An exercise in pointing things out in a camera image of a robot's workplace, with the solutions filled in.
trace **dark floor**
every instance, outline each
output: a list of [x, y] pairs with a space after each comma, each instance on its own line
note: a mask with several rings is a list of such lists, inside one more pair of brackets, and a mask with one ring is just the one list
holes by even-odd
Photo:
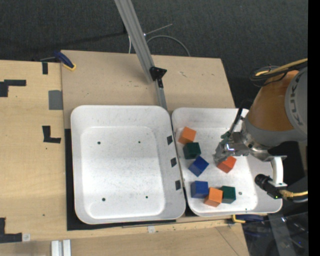
[[[146, 39], [172, 36], [192, 57], [222, 60], [236, 107], [259, 91], [249, 81], [251, 70], [308, 57], [308, 0], [132, 2], [144, 33], [173, 24]], [[54, 50], [127, 53], [123, 31], [112, 0], [0, 0], [0, 60], [38, 61]], [[155, 55], [186, 56], [170, 39], [152, 40], [149, 48]], [[304, 177], [297, 143], [276, 150], [288, 155], [285, 182]]]

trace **blue cube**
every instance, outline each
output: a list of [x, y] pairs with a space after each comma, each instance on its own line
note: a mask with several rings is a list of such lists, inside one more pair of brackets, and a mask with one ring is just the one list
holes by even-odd
[[209, 185], [206, 181], [195, 181], [191, 184], [192, 198], [205, 198], [209, 195]]
[[195, 176], [199, 177], [208, 165], [209, 163], [206, 160], [204, 160], [201, 156], [198, 156], [188, 169], [193, 172]]

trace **wooden block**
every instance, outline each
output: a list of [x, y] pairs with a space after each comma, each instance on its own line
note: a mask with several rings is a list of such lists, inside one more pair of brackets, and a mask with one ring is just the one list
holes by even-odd
[[201, 149], [198, 142], [190, 142], [184, 145], [183, 154], [185, 159], [196, 159], [201, 155]]
[[194, 175], [199, 177], [200, 174], [202, 174], [208, 167], [208, 165], [209, 163], [206, 160], [204, 160], [201, 156], [198, 156], [188, 169], [193, 172]]
[[233, 169], [236, 161], [237, 159], [235, 159], [233, 156], [229, 156], [225, 161], [220, 162], [216, 167], [227, 174]]
[[214, 187], [209, 187], [209, 194], [204, 199], [204, 203], [208, 206], [217, 207], [222, 203], [223, 191]]
[[194, 181], [191, 186], [192, 198], [205, 198], [209, 194], [209, 186], [207, 181]]
[[222, 186], [222, 203], [231, 204], [236, 200], [236, 188], [234, 186]]
[[180, 142], [182, 144], [194, 142], [195, 137], [196, 137], [196, 133], [197, 132], [195, 130], [193, 130], [189, 127], [184, 127], [178, 142]]

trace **gray tape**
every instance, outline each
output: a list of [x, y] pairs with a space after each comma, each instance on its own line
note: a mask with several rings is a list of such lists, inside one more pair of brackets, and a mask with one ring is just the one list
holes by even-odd
[[49, 94], [49, 110], [63, 110], [62, 91], [50, 90]]

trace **cable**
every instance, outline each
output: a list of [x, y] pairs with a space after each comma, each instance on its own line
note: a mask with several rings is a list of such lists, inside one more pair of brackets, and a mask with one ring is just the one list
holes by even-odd
[[299, 193], [293, 193], [293, 197], [301, 197], [308, 195], [308, 191], [299, 192]]
[[188, 54], [188, 56], [191, 57], [188, 48], [187, 48], [181, 41], [179, 41], [178, 39], [175, 39], [174, 37], [169, 36], [169, 35], [155, 35], [155, 36], [149, 38], [149, 39], [146, 41], [146, 43], [148, 44], [151, 40], [156, 39], [156, 38], [168, 38], [168, 39], [171, 39], [171, 40], [173, 40], [173, 41], [176, 41], [178, 44], [180, 44], [180, 45], [185, 49], [185, 51], [186, 51], [186, 53]]
[[49, 61], [49, 60], [54, 60], [56, 57], [48, 57], [48, 58], [42, 58], [39, 61], [43, 62], [43, 61]]
[[[278, 82], [282, 80], [286, 74], [293, 70], [300, 70], [308, 66], [308, 59], [304, 58], [298, 61], [291, 62], [289, 64], [283, 66], [265, 66], [262, 68], [258, 68], [253, 70], [250, 75], [249, 79], [253, 82], [253, 84], [257, 87], [264, 87], [268, 84]], [[266, 80], [276, 77], [278, 75], [282, 75], [279, 79], [274, 81], [269, 81], [265, 83]]]
[[130, 35], [128, 35], [128, 38], [129, 38], [129, 44], [130, 44], [130, 46], [129, 46], [129, 54], [131, 53], [131, 39], [130, 39]]
[[292, 200], [292, 202], [297, 203], [297, 204], [306, 203], [306, 202], [308, 202], [308, 197], [305, 198], [305, 199], [301, 199], [301, 200]]
[[289, 64], [280, 66], [280, 67], [278, 67], [278, 68], [270, 71], [269, 74], [273, 74], [273, 73], [276, 73], [276, 72], [278, 72], [278, 71], [283, 71], [283, 70], [285, 70], [285, 69], [287, 69], [287, 68], [291, 68], [291, 67], [298, 66], [298, 65], [300, 65], [300, 64], [302, 64], [302, 63], [305, 63], [305, 62], [307, 62], [307, 61], [308, 61], [308, 58], [304, 58], [304, 59], [300, 59], [300, 60], [291, 62], [291, 63], [289, 63]]
[[157, 28], [157, 29], [155, 29], [155, 30], [152, 30], [152, 31], [150, 31], [150, 32], [148, 32], [148, 33], [145, 33], [144, 36], [147, 36], [147, 35], [149, 35], [149, 34], [151, 34], [151, 33], [157, 32], [157, 31], [159, 31], [159, 30], [163, 30], [163, 29], [168, 28], [168, 27], [170, 27], [170, 26], [172, 26], [172, 25], [173, 25], [173, 24], [171, 23], [171, 24], [168, 24], [168, 25], [166, 25], [166, 26], [159, 27], [159, 28]]

